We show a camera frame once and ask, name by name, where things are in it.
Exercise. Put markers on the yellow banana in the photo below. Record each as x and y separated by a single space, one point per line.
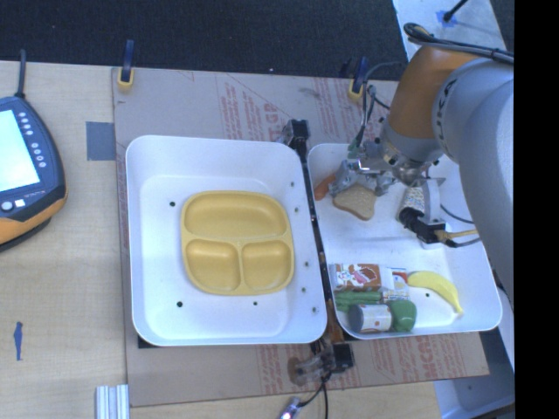
436 284

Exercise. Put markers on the white patterned can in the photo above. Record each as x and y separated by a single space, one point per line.
413 198

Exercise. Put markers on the white and red packet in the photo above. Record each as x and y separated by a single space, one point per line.
400 278

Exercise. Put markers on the white and orange can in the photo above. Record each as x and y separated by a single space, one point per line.
372 318

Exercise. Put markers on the brown cardboard board red print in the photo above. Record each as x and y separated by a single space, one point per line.
209 98

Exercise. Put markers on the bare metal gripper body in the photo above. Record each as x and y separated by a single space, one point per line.
408 172

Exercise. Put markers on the brown bread slice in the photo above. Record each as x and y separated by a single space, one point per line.
356 203

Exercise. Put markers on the brown printed carton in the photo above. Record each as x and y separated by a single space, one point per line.
360 276

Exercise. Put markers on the green toy vegetable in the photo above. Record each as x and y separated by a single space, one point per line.
354 299

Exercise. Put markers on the yellow divided plate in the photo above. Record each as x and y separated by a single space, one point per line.
236 216

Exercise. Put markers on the small white printed packet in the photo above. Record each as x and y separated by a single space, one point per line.
396 295

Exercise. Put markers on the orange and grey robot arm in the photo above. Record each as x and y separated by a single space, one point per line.
476 138

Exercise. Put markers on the orange carrot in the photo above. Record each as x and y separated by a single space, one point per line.
322 189

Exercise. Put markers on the thin black rod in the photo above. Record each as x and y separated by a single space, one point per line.
315 223

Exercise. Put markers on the white plastic tray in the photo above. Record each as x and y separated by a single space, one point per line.
157 242
384 247

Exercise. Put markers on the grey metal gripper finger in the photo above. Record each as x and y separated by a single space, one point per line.
382 186
342 182

